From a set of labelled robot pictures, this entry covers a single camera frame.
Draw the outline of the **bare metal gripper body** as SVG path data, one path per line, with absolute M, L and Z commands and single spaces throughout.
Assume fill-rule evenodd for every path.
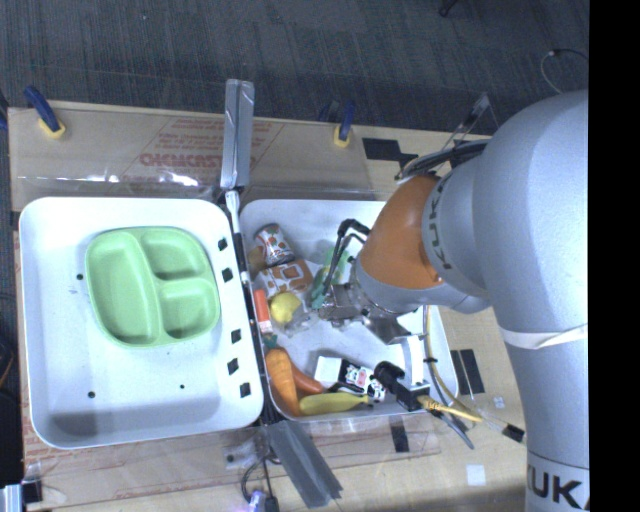
M 379 281 L 351 281 L 329 287 L 319 316 L 336 325 L 360 322 L 382 343 L 391 345 L 411 335 L 398 318 L 417 308 L 417 290 Z

